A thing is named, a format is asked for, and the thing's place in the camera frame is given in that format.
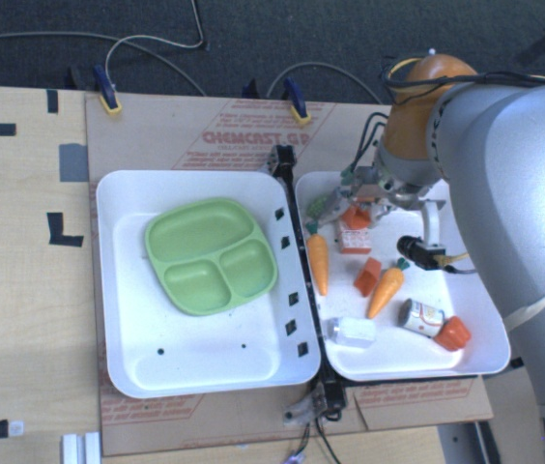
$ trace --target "carrot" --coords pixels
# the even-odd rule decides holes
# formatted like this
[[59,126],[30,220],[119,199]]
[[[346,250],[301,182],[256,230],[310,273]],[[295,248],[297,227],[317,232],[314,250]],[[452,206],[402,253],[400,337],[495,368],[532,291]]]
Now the carrot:
[[375,317],[397,293],[404,283],[404,270],[409,266],[410,264],[404,258],[399,258],[394,267],[384,272],[371,296],[371,301],[367,308],[367,318]]
[[326,296],[329,292],[329,246],[320,234],[312,234],[306,244],[311,273],[320,294]]

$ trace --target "dark gray background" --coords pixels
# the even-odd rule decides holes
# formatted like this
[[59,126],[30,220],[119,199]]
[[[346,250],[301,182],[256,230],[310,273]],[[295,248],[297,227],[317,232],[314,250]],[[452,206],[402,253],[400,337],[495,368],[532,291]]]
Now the dark gray background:
[[[250,79],[262,96],[284,69],[325,62],[364,81],[383,100],[383,59],[430,47],[479,72],[545,74],[545,0],[197,0],[209,50],[138,42],[188,73],[209,95],[238,97]],[[0,33],[149,34],[194,43],[189,0],[0,0]],[[84,38],[0,40],[0,86],[64,88],[69,66],[94,87],[92,67],[111,42]],[[111,62],[119,91],[198,95],[160,61],[120,47]],[[292,73],[312,101],[373,102],[322,68]],[[279,98],[279,85],[272,95]]]

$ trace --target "light wood surface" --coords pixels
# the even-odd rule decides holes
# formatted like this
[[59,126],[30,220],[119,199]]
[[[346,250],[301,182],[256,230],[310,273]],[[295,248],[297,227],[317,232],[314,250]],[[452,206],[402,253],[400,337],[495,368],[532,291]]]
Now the light wood surface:
[[[0,440],[0,462],[60,462],[60,439],[100,430],[89,189],[62,183],[61,144],[86,144],[84,94],[61,91],[46,111],[45,90],[0,88],[0,420],[23,421],[23,436]],[[82,247],[51,246],[47,212],[63,213]],[[436,427],[336,435],[344,463],[443,464]],[[296,441],[190,449],[108,463],[280,463]],[[319,438],[308,463],[332,462]]]

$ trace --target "can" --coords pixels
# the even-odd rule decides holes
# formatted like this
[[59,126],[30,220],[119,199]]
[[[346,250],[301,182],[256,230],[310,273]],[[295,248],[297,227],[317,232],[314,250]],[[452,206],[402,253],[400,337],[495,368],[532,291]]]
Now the can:
[[417,334],[434,337],[444,324],[444,311],[414,299],[407,299],[399,310],[399,326]]

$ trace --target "green plate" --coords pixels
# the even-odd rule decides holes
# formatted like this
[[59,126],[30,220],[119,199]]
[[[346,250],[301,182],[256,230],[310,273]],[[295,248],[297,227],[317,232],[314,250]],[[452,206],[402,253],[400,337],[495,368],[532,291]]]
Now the green plate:
[[206,315],[273,288],[277,266],[266,236],[241,204],[212,198],[155,217],[146,249],[158,280],[181,311]]

